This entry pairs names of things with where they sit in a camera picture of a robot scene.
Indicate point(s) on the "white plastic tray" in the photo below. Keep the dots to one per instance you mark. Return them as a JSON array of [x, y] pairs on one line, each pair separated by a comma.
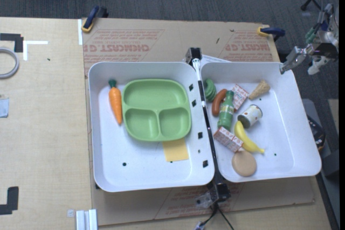
[[285, 142], [140, 167]]

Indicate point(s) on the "green divided plate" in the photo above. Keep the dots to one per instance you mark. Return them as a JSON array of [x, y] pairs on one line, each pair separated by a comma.
[[155, 97]]

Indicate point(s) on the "white tape roll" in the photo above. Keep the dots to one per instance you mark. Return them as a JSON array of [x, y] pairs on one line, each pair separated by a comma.
[[15, 67]]

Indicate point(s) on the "brown cardboard board, red print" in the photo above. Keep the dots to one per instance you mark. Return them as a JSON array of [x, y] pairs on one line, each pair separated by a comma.
[[161, 40]]

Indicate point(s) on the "thin black and white rod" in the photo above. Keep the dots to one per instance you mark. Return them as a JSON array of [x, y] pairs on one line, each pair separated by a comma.
[[208, 126]]

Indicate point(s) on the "tan round biscuit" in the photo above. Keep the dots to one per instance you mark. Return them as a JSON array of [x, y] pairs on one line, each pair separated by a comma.
[[244, 164]]

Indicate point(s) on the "yellow cheese slice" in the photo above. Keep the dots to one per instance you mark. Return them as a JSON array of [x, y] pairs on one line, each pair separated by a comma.
[[176, 150]]

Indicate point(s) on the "white paper sheet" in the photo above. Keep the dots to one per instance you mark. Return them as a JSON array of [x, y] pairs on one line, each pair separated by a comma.
[[215, 59]]

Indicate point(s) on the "yellow banana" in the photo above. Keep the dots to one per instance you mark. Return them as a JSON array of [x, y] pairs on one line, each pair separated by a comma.
[[245, 140]]

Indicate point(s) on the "black cylinder on white bracket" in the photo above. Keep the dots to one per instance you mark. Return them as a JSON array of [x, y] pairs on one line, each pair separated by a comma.
[[316, 64]]

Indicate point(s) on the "white can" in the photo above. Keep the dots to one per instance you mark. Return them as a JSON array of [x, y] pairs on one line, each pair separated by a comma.
[[252, 115]]

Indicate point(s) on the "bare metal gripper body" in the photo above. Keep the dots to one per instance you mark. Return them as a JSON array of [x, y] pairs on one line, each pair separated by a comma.
[[328, 47]]

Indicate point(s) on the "green ridged toy vegetable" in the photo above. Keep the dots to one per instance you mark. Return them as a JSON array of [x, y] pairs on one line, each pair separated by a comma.
[[209, 90]]

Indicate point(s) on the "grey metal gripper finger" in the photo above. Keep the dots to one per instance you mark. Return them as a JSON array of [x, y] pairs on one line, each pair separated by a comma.
[[286, 65], [300, 50]]

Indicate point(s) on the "brown sausage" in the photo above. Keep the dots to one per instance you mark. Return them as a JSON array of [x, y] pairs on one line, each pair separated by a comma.
[[216, 105]]

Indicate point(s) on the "orange carrot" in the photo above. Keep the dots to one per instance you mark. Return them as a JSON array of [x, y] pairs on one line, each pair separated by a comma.
[[116, 102]]

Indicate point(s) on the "orange and white carton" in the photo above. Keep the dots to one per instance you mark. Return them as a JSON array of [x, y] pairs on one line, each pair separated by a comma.
[[240, 95], [225, 137]]

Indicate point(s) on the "tan waffle cone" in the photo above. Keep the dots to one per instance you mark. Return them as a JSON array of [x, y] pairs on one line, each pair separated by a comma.
[[261, 89]]

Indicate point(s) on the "green bottle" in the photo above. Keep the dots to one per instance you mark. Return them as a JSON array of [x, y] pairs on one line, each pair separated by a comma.
[[226, 113]]

